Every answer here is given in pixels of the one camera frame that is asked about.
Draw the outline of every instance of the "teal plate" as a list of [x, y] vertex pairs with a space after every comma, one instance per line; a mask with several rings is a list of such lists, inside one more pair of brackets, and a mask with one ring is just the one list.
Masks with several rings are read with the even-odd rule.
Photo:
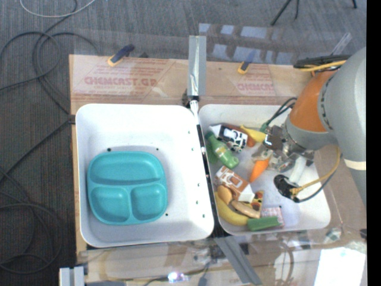
[[87, 172], [88, 199], [97, 219], [133, 225], [161, 217], [168, 203], [159, 159], [143, 151], [114, 151], [94, 157]]

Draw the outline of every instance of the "gray floor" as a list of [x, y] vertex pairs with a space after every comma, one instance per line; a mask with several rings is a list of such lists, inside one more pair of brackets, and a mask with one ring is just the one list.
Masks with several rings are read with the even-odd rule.
[[[37, 32], [46, 31], [59, 19], [31, 15], [19, 0], [0, 1], [0, 168], [9, 176], [0, 174], [0, 285], [57, 285], [58, 268], [76, 264], [67, 55], [96, 51], [83, 38], [60, 34], [54, 36], [58, 44], [50, 39], [38, 57], [32, 55], [40, 36]], [[78, 8], [89, 1], [78, 0]], [[274, 64], [351, 55], [366, 46], [367, 0], [356, 0], [357, 9], [352, 0], [299, 0], [298, 7], [293, 0], [272, 26], [285, 1], [96, 0], [49, 34], [78, 33], [102, 55], [115, 53], [133, 39], [132, 56], [145, 52], [150, 57], [182, 59], [188, 57], [189, 35], [206, 35], [209, 60], [242, 61], [254, 50], [254, 62]], [[74, 8], [73, 0], [23, 2], [31, 11], [45, 15], [66, 14]], [[28, 31], [34, 33], [8, 43]], [[57, 45], [60, 60], [56, 59]], [[41, 72], [56, 60], [58, 66], [42, 80], [18, 84], [36, 76], [36, 59]], [[26, 203], [20, 187], [29, 202], [44, 209], [12, 206]], [[58, 228], [50, 213], [57, 215]], [[53, 248], [40, 217], [53, 238]], [[38, 270], [50, 260], [53, 264], [36, 274], [10, 272]]]

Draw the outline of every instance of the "green bottle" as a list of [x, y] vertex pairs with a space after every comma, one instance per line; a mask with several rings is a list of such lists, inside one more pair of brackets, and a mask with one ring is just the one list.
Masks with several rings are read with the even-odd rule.
[[233, 155], [224, 142], [217, 140], [216, 136], [212, 132], [208, 132], [205, 135], [205, 139], [209, 141], [213, 152], [226, 167], [233, 169], [238, 165], [238, 158]]

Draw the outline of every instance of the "yellow cable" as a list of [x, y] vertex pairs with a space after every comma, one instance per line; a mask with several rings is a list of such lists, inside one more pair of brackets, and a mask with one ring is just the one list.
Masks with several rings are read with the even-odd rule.
[[327, 179], [330, 175], [332, 175], [335, 170], [338, 168], [339, 164], [340, 164], [340, 157], [341, 157], [341, 153], [340, 153], [340, 148], [339, 147], [336, 147], [336, 154], [337, 154], [337, 157], [336, 157], [336, 163], [334, 165], [334, 167], [327, 173], [325, 174], [323, 177], [320, 177], [316, 180], [313, 180], [305, 185], [302, 185], [301, 187], [299, 188], [292, 188], [290, 189], [290, 192], [292, 195], [296, 196], [300, 191], [302, 191], [303, 189], [309, 187], [309, 186], [312, 186], [313, 184], [316, 184], [322, 180], [325, 180]]
[[329, 64], [322, 64], [320, 66], [305, 65], [306, 68], [300, 68], [300, 71], [303, 71], [303, 72], [317, 71], [317, 70], [326, 69], [330, 67], [341, 66], [345, 62], [346, 60], [340, 60], [340, 61], [334, 61]]

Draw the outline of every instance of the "white tape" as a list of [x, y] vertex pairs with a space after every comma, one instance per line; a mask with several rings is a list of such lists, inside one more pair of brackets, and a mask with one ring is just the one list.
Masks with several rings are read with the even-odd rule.
[[351, 160], [344, 159], [344, 162], [346, 166], [348, 166], [350, 169], [367, 170], [366, 161], [351, 161]]

